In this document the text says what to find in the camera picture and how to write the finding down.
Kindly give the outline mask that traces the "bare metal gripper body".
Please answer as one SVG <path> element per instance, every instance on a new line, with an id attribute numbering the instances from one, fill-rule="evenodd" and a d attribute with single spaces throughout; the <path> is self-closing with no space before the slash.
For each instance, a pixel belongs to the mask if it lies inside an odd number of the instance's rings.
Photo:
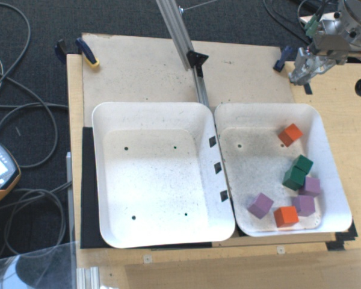
<path id="1" fill-rule="evenodd" d="M 361 12 L 338 10 L 326 14 L 312 43 L 318 55 L 338 61 L 361 60 Z"/>

